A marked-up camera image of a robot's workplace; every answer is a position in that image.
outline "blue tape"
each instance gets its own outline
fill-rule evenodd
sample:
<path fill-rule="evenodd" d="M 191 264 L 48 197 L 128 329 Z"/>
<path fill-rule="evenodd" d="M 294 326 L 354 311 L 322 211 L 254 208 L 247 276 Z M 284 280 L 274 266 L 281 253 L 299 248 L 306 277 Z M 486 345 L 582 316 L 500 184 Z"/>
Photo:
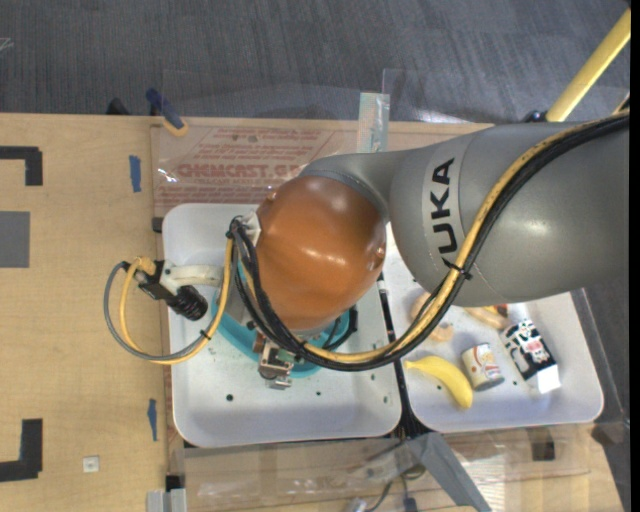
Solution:
<path fill-rule="evenodd" d="M 142 192 L 140 182 L 142 172 L 140 171 L 140 159 L 135 155 L 129 155 L 129 175 L 131 176 L 131 186 L 134 192 Z"/>
<path fill-rule="evenodd" d="M 147 408 L 147 417 L 149 418 L 149 424 L 151 425 L 151 435 L 153 440 L 158 440 L 158 412 L 156 411 L 156 401 L 153 398 L 149 399 L 149 407 Z"/>

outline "gray carpet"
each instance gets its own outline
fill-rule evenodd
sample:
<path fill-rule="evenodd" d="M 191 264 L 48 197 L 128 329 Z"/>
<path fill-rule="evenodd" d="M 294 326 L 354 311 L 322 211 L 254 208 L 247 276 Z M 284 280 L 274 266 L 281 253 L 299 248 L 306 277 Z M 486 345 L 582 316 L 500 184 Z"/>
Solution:
<path fill-rule="evenodd" d="M 552 105 L 627 7 L 622 0 L 2 0 L 0 112 L 146 114 L 161 90 L 186 115 L 355 119 L 360 91 L 391 119 L 439 112 L 509 123 Z M 629 45 L 571 119 L 629 91 Z M 628 278 L 589 290 L 613 385 L 603 422 L 630 509 Z"/>

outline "wire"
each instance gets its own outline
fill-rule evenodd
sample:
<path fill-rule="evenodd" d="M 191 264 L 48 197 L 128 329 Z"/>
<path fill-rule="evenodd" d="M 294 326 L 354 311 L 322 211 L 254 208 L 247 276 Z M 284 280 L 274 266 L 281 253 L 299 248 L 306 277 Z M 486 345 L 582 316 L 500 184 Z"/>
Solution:
<path fill-rule="evenodd" d="M 416 464 L 412 468 L 407 469 L 400 476 L 402 477 L 402 480 L 405 482 L 406 486 L 406 481 L 419 480 L 426 472 L 427 468 L 423 464 Z"/>
<path fill-rule="evenodd" d="M 342 345 L 346 343 L 346 341 L 351 337 L 351 335 L 358 330 L 358 310 L 355 307 L 352 307 L 349 310 L 349 325 L 347 326 L 347 330 L 344 332 L 340 338 L 336 341 L 332 341 L 335 333 L 332 333 L 329 336 L 329 339 L 322 346 L 323 349 L 333 352 L 334 350 L 338 350 Z"/>
<path fill-rule="evenodd" d="M 274 339 L 275 338 L 275 334 L 273 334 L 271 332 L 271 330 L 265 325 L 265 323 L 262 320 L 262 318 L 260 317 L 259 313 L 256 311 L 253 302 L 251 302 L 251 299 L 249 298 L 249 294 L 244 289 L 244 284 L 243 284 L 243 281 L 242 281 L 242 277 L 240 275 L 240 267 L 238 267 L 238 269 L 236 270 L 236 273 L 235 273 L 235 283 L 236 283 L 236 288 L 238 289 L 238 292 L 239 292 L 239 295 L 240 295 L 240 299 L 242 300 L 242 303 L 247 308 L 247 311 L 249 311 L 249 315 L 253 319 L 253 321 L 256 324 L 256 326 L 258 327 L 258 329 L 260 329 L 262 331 L 262 333 L 265 336 L 267 336 L 269 339 Z"/>
<path fill-rule="evenodd" d="M 376 503 L 372 507 L 365 509 L 364 512 L 375 512 L 376 510 L 378 510 L 378 508 L 380 508 L 380 505 L 382 505 L 382 502 L 389 495 L 389 491 L 391 490 L 392 485 L 393 480 L 391 482 L 388 482 L 387 485 L 384 486 L 384 489 L 382 490 L 382 494 L 378 498 L 378 501 L 376 501 Z"/>
<path fill-rule="evenodd" d="M 113 321 L 111 320 L 111 315 L 109 312 L 109 298 L 111 295 L 111 287 L 113 284 L 113 280 L 117 274 L 117 272 L 125 268 L 126 264 L 124 262 L 119 263 L 114 267 L 109 275 L 107 280 L 107 284 L 105 286 L 104 298 L 103 298 L 103 311 L 105 320 L 107 322 L 107 327 L 109 331 L 115 338 L 115 340 L 129 353 L 145 359 L 146 361 L 150 361 L 152 363 L 161 364 L 161 365 L 172 365 L 176 363 L 180 363 L 183 361 L 187 361 L 195 356 L 200 350 L 202 350 L 207 343 L 213 338 L 218 326 L 220 325 L 220 321 L 222 320 L 224 310 L 227 305 L 227 300 L 229 298 L 229 290 L 230 290 L 230 281 L 231 281 L 231 273 L 232 266 L 234 260 L 234 244 L 232 240 L 227 242 L 227 247 L 225 250 L 225 262 L 224 262 L 224 272 L 222 277 L 222 286 L 220 290 L 219 296 L 219 305 L 218 311 L 214 315 L 213 319 L 209 323 L 206 331 L 202 331 L 201 335 L 190 345 L 185 347 L 184 349 L 175 352 L 173 354 L 169 354 L 166 356 L 162 355 L 151 355 L 144 351 L 142 351 L 138 345 L 131 339 L 129 334 L 129 330 L 126 322 L 126 303 L 127 303 L 127 295 L 129 288 L 131 286 L 131 282 L 135 275 L 136 270 L 141 265 L 145 265 L 145 261 L 142 258 L 136 258 L 134 263 L 129 266 L 127 271 L 127 276 L 125 278 L 125 282 L 123 284 L 122 293 L 120 295 L 120 304 L 119 304 L 119 314 L 120 314 L 120 327 L 122 330 L 122 336 L 120 336 L 113 325 Z"/>
<path fill-rule="evenodd" d="M 552 160 L 581 144 L 605 136 L 629 125 L 629 113 L 611 116 L 603 120 L 572 126 L 532 146 L 518 157 L 495 183 L 485 197 L 473 224 L 467 233 L 450 271 L 437 287 L 437 293 L 405 334 L 391 344 L 367 352 L 343 354 L 328 352 L 320 347 L 298 340 L 280 321 L 270 307 L 268 297 L 260 286 L 255 248 L 244 227 L 235 219 L 231 231 L 236 244 L 243 244 L 248 254 L 248 271 L 253 281 L 253 294 L 261 313 L 272 332 L 273 340 L 309 362 L 342 371 L 361 371 L 389 364 L 415 348 L 431 333 L 453 303 L 477 258 L 498 216 L 515 193 L 540 169 Z"/>
<path fill-rule="evenodd" d="M 335 322 L 333 322 L 333 327 L 331 328 L 331 332 L 329 336 L 327 336 L 327 340 L 322 344 L 322 348 L 325 350 L 330 350 L 329 347 L 333 343 L 333 338 L 336 336 L 336 332 L 338 331 L 338 327 L 340 327 L 341 318 L 336 318 Z"/>

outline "yellow banana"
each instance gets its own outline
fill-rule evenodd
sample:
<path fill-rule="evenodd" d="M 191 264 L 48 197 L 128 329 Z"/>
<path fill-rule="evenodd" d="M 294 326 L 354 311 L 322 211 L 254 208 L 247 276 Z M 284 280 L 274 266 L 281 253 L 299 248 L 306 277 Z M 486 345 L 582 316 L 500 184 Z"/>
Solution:
<path fill-rule="evenodd" d="M 442 357 L 427 356 L 418 361 L 405 361 L 404 365 L 435 377 L 446 386 L 460 407 L 471 407 L 473 389 L 467 376 L 455 364 Z"/>

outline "teal object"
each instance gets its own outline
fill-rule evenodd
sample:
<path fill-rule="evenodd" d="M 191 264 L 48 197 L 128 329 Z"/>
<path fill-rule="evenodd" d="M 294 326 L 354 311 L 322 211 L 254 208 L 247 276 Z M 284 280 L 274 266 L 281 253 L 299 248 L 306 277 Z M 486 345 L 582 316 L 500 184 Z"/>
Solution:
<path fill-rule="evenodd" d="M 211 314 L 215 315 L 218 310 L 215 302 L 211 303 Z M 336 329 L 336 333 L 333 336 L 333 340 L 340 339 L 349 328 L 349 311 L 342 314 L 340 317 L 340 324 Z M 333 324 L 331 324 L 327 329 L 325 329 L 318 339 L 312 339 L 309 341 L 312 345 L 316 347 L 321 347 L 324 343 L 329 339 L 331 335 L 331 331 L 333 329 Z M 222 334 L 235 348 L 237 348 L 240 352 L 242 352 L 247 357 L 253 359 L 256 363 L 258 362 L 258 358 L 260 354 L 256 354 L 253 351 L 253 342 L 256 339 L 256 331 L 251 330 L 244 325 L 239 324 L 233 318 L 231 318 L 226 313 L 222 316 L 222 321 L 218 327 L 218 332 Z M 296 363 L 293 365 L 291 369 L 290 377 L 300 378 L 300 377 L 308 377 L 309 375 L 313 375 L 320 369 L 319 366 L 313 363 Z"/>

